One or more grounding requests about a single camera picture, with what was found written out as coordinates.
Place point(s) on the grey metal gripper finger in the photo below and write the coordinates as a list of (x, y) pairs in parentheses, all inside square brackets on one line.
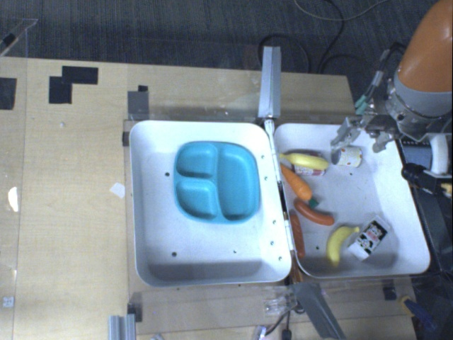
[(381, 143), (345, 133)]

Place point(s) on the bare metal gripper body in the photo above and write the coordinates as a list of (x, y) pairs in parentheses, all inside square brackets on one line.
[(407, 122)]

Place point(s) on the white can with coloured dots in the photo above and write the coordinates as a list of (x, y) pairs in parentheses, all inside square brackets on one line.
[(350, 157)]

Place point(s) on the yellow banana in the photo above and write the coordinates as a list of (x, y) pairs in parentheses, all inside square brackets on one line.
[(306, 160), (335, 244)]

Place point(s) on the red and white can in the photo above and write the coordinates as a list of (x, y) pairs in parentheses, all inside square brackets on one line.
[(311, 171)]

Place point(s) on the white plastic tray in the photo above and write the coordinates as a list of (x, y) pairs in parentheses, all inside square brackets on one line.
[(159, 190), (371, 197)]

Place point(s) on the orange carrot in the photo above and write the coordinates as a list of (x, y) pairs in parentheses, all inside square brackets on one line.
[(297, 182)]

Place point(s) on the thin black and white rod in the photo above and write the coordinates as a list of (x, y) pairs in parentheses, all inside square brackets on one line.
[(277, 161)]

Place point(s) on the orange-red sausage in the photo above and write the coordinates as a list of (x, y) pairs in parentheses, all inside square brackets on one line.
[(298, 236), (315, 215)]

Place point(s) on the white cow print carton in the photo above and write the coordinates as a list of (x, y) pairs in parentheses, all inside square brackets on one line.
[(368, 239)]

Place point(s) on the blue divided plate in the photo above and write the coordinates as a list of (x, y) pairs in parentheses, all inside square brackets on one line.
[(230, 179)]

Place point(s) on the black cylinder on white bracket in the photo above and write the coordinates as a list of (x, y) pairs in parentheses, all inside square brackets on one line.
[(423, 177)]

